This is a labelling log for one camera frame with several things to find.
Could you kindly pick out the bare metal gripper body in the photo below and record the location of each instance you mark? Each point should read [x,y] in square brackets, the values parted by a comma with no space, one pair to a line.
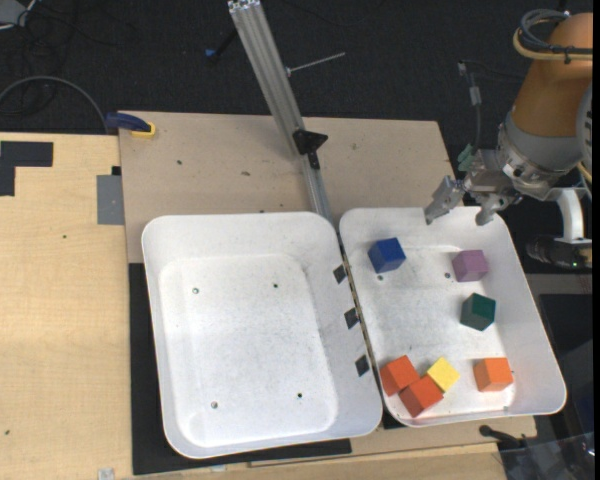
[495,178]

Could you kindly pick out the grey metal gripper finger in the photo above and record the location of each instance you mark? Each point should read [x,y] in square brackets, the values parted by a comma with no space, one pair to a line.
[490,208]
[445,198]

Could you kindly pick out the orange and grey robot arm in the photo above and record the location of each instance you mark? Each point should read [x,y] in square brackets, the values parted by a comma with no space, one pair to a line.
[550,98]

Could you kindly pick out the purple cube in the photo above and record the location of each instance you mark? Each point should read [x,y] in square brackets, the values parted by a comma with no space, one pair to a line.
[470,266]

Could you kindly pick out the blue cube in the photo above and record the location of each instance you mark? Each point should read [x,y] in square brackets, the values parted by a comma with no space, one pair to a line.
[386,255]

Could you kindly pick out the dark green cube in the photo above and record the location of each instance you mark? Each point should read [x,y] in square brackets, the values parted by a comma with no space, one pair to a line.
[478,312]

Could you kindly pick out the white plastic tray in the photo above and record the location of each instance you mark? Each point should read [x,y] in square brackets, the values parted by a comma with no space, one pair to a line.
[245,338]
[425,313]

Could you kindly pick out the orange cube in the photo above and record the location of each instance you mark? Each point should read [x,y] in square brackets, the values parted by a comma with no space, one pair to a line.
[493,374]

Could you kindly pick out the yellow cube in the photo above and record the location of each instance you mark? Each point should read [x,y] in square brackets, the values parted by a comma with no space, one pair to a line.
[443,373]

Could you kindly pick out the red cube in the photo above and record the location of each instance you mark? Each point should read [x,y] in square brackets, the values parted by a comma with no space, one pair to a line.
[421,396]
[397,373]

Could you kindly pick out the pale wood board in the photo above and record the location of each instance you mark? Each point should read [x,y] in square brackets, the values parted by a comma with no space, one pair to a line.
[220,168]

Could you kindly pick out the black cylinder on white bracket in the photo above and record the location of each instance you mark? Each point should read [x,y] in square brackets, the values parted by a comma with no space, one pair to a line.
[572,213]

